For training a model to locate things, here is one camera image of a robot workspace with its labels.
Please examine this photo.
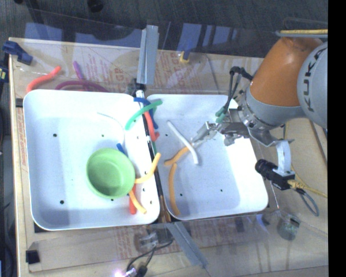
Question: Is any long blue foam tube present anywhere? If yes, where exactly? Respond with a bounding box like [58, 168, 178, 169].
[133, 96, 159, 130]

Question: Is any short yellow foam tube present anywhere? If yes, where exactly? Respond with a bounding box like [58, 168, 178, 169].
[127, 189, 148, 215]

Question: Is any short orange foam tube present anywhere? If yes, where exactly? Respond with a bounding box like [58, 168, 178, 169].
[129, 184, 138, 215]

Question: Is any wavy red-orange foam tube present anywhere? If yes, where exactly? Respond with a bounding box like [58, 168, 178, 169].
[25, 65, 62, 93]

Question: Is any black block with thin wires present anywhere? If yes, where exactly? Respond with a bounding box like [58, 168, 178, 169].
[126, 78, 146, 96]
[134, 226, 174, 248]

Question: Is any short purple foam tube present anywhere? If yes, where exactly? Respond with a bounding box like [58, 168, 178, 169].
[72, 60, 86, 81]

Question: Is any white foam tube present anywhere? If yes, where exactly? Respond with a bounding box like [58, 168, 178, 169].
[166, 121, 200, 165]

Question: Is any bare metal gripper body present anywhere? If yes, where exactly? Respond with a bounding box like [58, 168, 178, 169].
[219, 108, 257, 137]

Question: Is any green bowl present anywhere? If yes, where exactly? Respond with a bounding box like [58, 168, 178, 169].
[85, 147, 137, 200]

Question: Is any long purple foam tube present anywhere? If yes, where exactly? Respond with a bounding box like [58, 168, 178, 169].
[54, 79, 110, 93]

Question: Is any white plastic tray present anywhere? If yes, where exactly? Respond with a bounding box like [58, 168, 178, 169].
[146, 93, 269, 222]
[22, 88, 161, 231]

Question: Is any small blue foam tube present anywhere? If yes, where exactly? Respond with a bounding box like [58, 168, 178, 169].
[115, 143, 130, 157]

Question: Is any green foam tube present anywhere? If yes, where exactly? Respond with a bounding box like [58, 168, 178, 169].
[124, 99, 164, 131]

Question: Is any brown cardboard board red print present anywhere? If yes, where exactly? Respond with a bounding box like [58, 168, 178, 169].
[8, 37, 329, 274]

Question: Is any red foam tube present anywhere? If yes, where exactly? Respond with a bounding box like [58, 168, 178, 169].
[144, 111, 160, 143]

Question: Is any short orange-yellow foam tube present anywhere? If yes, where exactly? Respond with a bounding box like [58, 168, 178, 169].
[163, 146, 191, 167]

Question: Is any black cylinder on white bracket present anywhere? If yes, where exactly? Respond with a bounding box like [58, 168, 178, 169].
[254, 138, 296, 191]

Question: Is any curved yellow foam tube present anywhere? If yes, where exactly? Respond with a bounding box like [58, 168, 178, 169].
[134, 152, 162, 185]

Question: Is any long orange-yellow foam tube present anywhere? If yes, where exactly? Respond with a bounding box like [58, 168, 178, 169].
[168, 162, 182, 217]

